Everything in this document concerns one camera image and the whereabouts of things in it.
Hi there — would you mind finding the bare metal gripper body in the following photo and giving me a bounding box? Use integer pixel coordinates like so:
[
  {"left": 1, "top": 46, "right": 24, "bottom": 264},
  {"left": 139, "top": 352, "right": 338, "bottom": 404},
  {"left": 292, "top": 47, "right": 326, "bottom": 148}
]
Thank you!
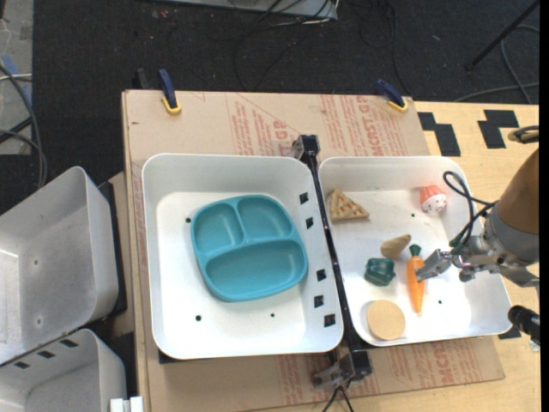
[{"left": 449, "top": 233, "right": 540, "bottom": 288}]

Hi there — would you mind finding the orange carrot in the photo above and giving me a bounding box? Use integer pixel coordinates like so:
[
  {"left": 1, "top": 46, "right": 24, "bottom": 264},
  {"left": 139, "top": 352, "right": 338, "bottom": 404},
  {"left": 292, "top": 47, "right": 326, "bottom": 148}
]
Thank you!
[{"left": 406, "top": 244, "right": 427, "bottom": 314}]

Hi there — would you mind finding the white plastic tray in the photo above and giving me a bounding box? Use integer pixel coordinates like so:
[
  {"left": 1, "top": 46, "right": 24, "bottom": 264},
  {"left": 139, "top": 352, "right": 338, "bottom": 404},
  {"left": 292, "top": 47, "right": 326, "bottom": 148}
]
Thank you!
[
  {"left": 0, "top": 328, "right": 129, "bottom": 412},
  {"left": 0, "top": 165, "right": 120, "bottom": 367},
  {"left": 141, "top": 152, "right": 345, "bottom": 361},
  {"left": 317, "top": 155, "right": 514, "bottom": 348}
]

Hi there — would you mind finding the tan bread piece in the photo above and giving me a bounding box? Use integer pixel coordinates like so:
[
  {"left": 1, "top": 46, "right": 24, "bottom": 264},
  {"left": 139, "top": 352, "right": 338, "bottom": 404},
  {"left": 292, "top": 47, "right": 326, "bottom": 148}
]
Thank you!
[{"left": 379, "top": 233, "right": 413, "bottom": 260}]

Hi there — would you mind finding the green toy pepper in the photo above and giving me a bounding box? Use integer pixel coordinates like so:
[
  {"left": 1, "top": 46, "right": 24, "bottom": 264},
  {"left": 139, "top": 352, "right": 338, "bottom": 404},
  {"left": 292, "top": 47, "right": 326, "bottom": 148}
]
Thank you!
[{"left": 364, "top": 257, "right": 396, "bottom": 288}]

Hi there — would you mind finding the pink and white cupcake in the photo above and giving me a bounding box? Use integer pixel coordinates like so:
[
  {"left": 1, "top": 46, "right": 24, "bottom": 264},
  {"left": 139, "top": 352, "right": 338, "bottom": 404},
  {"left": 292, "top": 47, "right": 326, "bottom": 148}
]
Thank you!
[{"left": 419, "top": 185, "right": 448, "bottom": 215}]

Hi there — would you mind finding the round tan biscuit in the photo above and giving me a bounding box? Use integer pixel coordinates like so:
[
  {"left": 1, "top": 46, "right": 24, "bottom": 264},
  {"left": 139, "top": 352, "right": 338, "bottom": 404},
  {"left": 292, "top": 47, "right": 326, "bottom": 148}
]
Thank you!
[{"left": 365, "top": 299, "right": 407, "bottom": 342}]

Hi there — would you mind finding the thin black rod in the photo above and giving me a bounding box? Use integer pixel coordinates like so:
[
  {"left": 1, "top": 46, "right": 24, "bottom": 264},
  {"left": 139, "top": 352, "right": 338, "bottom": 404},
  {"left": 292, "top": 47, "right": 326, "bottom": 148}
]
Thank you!
[{"left": 305, "top": 152, "right": 362, "bottom": 360}]

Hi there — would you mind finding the tan pizza slice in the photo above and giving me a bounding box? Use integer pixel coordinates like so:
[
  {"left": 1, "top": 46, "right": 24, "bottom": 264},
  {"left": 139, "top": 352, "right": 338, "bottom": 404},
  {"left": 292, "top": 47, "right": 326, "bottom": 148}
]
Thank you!
[{"left": 328, "top": 188, "right": 371, "bottom": 223}]

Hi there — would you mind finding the blue divided plate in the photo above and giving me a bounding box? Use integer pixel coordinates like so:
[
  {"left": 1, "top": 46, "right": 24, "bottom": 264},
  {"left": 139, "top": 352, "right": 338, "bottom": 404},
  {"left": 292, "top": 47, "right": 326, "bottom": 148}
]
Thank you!
[{"left": 190, "top": 193, "right": 310, "bottom": 303}]

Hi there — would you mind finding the brown cardboard board red print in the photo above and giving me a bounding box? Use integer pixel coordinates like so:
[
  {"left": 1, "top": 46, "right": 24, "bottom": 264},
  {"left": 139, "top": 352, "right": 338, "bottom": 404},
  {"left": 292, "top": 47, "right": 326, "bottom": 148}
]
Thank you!
[{"left": 121, "top": 88, "right": 506, "bottom": 412}]

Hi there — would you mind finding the black cylinder on white bracket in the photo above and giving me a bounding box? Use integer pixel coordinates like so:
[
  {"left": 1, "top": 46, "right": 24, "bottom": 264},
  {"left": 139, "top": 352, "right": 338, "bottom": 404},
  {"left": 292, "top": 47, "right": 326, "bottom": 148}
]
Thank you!
[{"left": 507, "top": 304, "right": 540, "bottom": 348}]

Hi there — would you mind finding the black block with thin wires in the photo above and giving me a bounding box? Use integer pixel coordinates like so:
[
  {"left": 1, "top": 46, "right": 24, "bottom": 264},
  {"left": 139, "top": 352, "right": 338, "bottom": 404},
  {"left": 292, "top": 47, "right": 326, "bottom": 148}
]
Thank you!
[
  {"left": 311, "top": 348, "right": 373, "bottom": 389},
  {"left": 293, "top": 134, "right": 322, "bottom": 161}
]

